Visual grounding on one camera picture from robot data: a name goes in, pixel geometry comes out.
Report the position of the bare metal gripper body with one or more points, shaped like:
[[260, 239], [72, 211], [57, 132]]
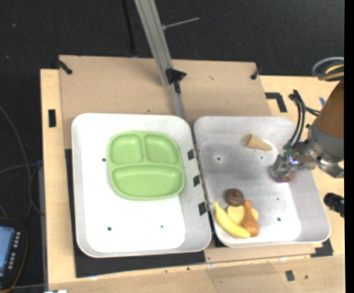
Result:
[[309, 160]]

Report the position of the tan ice cream cone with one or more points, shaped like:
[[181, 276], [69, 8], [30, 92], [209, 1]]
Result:
[[256, 142]]

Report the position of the white plastic tray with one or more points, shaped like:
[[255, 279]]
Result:
[[134, 224], [250, 175]]

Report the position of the brown doughnut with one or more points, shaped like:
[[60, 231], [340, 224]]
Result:
[[233, 196]]

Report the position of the green divided plate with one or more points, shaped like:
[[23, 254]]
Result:
[[146, 166]]

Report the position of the orange-brown chicken drumstick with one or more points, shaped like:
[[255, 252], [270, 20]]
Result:
[[251, 221]]

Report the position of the pale yellow slice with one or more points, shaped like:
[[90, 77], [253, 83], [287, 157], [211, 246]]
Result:
[[235, 214]]

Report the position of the purple round object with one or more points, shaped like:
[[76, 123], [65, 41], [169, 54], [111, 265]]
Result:
[[285, 178]]

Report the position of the brown cardboard board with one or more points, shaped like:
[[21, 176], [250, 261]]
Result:
[[119, 87]]

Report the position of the yellow banana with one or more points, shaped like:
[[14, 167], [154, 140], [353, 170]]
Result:
[[227, 224]]

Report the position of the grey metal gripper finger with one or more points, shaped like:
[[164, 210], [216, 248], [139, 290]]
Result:
[[288, 167], [276, 165]]

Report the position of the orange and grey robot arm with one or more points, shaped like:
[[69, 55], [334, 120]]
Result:
[[332, 117]]

